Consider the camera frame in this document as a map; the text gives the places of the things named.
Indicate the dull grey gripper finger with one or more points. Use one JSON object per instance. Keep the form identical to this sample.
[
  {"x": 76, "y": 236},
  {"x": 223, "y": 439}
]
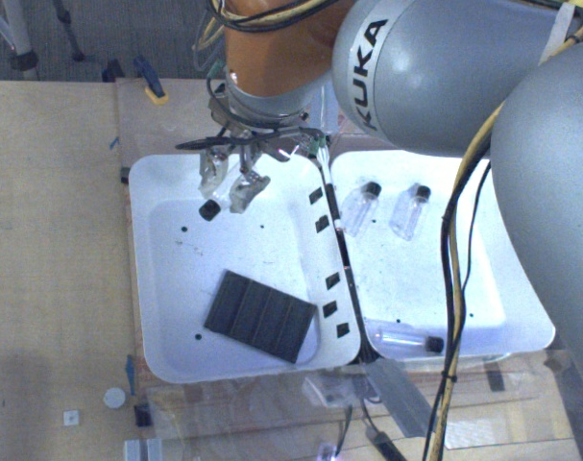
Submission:
[
  {"x": 247, "y": 191},
  {"x": 209, "y": 173}
]

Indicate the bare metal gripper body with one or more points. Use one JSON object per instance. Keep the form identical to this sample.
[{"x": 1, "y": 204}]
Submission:
[{"x": 259, "y": 135}]

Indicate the clear plastic bottle black cap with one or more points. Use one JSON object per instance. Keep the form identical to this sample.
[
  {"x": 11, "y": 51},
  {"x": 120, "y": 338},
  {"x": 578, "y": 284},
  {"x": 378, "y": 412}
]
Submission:
[
  {"x": 408, "y": 214},
  {"x": 406, "y": 339},
  {"x": 358, "y": 211},
  {"x": 209, "y": 209}
]

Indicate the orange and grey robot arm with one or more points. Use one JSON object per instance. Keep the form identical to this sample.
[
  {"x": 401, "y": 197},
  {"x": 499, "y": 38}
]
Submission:
[{"x": 430, "y": 65}]

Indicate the white plastic tray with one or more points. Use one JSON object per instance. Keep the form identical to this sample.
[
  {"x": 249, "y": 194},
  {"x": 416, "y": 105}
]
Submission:
[
  {"x": 252, "y": 252},
  {"x": 416, "y": 276}
]

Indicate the dark grey ribbed rectangular plate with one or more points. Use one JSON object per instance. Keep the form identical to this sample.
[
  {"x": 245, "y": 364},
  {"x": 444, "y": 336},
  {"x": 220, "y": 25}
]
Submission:
[{"x": 259, "y": 317}]

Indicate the small white round disc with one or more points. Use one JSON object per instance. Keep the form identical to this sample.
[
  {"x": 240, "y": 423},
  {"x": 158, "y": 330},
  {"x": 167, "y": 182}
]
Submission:
[{"x": 114, "y": 397}]

